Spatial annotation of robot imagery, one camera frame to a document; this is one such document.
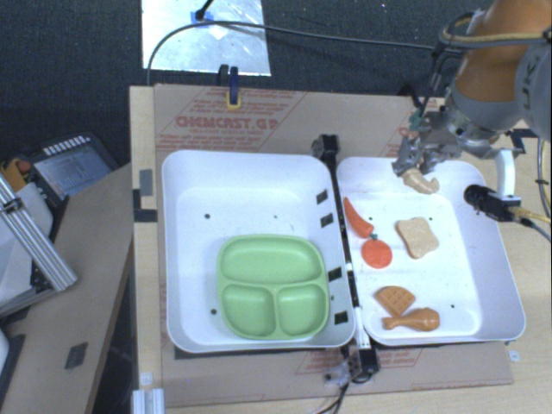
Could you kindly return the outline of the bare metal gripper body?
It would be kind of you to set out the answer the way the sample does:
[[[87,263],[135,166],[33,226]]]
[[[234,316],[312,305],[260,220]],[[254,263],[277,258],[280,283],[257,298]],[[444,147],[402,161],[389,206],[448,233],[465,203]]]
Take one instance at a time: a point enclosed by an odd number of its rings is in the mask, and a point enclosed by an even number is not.
[[[463,153],[479,159],[495,155],[492,144],[495,131],[470,120],[456,109],[429,111],[421,115],[416,111],[410,119],[410,131],[417,133],[415,143],[422,154],[425,147],[442,147],[448,159],[460,158]]]

